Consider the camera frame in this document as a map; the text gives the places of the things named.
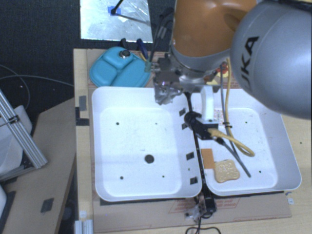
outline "black hole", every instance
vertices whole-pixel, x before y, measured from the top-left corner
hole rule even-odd
[[[147,156],[145,156],[145,161],[149,164],[154,162],[154,157],[150,154],[148,154]]]

